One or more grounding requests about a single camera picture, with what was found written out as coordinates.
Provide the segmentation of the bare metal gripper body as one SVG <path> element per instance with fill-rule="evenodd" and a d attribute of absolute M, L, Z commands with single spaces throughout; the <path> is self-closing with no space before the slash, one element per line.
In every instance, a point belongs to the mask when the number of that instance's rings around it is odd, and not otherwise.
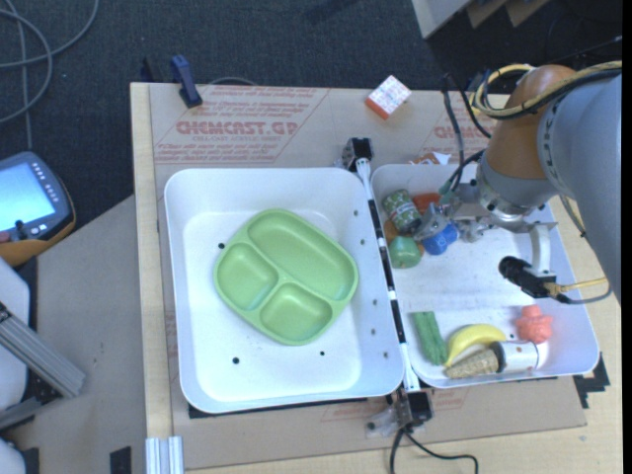
<path fill-rule="evenodd" d="M 445 213 L 459 229 L 521 229 L 536 197 L 526 184 L 460 184 L 448 196 Z"/>

